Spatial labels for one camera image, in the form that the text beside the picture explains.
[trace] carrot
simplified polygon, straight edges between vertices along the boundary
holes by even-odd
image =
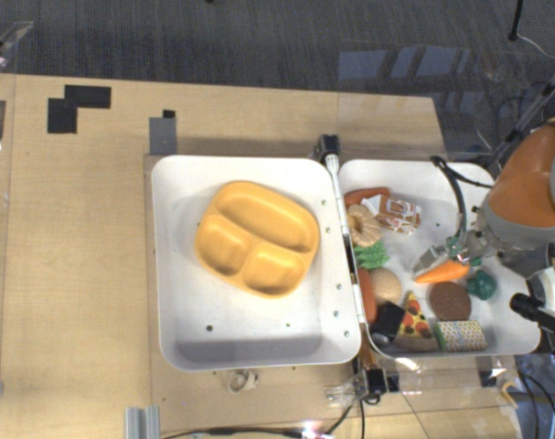
[[[358,284],[360,284],[360,293],[362,293],[362,304],[365,306],[365,317],[367,322],[372,324],[377,320],[377,301],[375,293],[370,283],[370,273],[365,268],[358,269]]]
[[[459,262],[449,260],[432,268],[429,272],[415,278],[415,283],[443,283],[458,278],[464,278],[470,269],[469,265],[462,265]]]
[[[344,206],[348,208],[350,205],[359,205],[363,198],[371,198],[376,195],[390,195],[390,190],[386,187],[376,187],[376,188],[362,188],[360,190],[354,190],[348,192],[344,196]]]

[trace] white tray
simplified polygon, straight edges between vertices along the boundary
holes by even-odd
[[[492,183],[492,177],[481,167],[451,164],[463,176],[482,183]],[[367,187],[388,187],[391,195],[403,198],[422,207],[422,225],[412,235],[384,230],[382,240],[390,260],[385,264],[400,278],[403,292],[412,290],[422,304],[423,313],[432,326],[437,319],[428,303],[430,284],[416,284],[411,279],[411,268],[419,257],[431,246],[445,242],[457,227],[457,206],[454,193],[443,173],[431,162],[355,160],[345,163],[339,175],[342,193]],[[467,210],[467,225],[470,227],[475,214],[472,206],[480,206],[487,189],[460,183]],[[514,355],[532,351],[539,343],[537,324],[515,314],[509,301],[515,293],[526,293],[525,280],[502,266],[497,259],[483,260],[483,269],[491,274],[497,284],[496,293],[481,301],[472,296],[471,320],[477,320],[485,333],[488,348],[476,353],[412,353],[418,357],[448,357],[477,355]],[[397,355],[389,348],[388,353]]]
[[[309,209],[320,245],[301,285],[281,299],[248,294],[197,262],[194,239],[227,182],[249,180]],[[308,159],[169,156],[153,170],[159,332],[183,370],[343,363],[360,333],[332,182]]]

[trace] green vegetable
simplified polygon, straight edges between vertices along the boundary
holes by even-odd
[[[357,258],[358,266],[367,270],[382,267],[389,260],[387,250],[382,241],[369,247],[360,247],[358,245],[354,248],[354,254]]]

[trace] wooden table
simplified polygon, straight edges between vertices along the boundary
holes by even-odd
[[[79,109],[77,134],[48,134],[48,98],[63,98],[66,84],[110,86],[112,107]],[[339,134],[353,155],[369,145],[443,150],[429,99],[18,76],[2,439],[122,438],[124,409],[152,403],[164,432],[339,415],[323,388],[346,366],[262,369],[255,391],[232,395],[225,373],[165,364],[153,323],[150,333],[144,201],[149,118],[163,109],[176,111],[183,154],[307,155],[320,134]],[[459,361],[458,381],[453,363],[424,365],[441,393],[386,395],[368,409],[370,434],[452,437],[477,408],[487,431],[515,434],[512,409],[479,389],[476,363]],[[358,427],[349,420],[337,437],[355,438]]]

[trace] gray floor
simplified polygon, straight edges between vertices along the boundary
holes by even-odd
[[[336,90],[341,52],[380,44],[535,50],[510,43],[516,0],[0,0],[36,27],[24,73]],[[555,55],[555,0],[521,32]]]

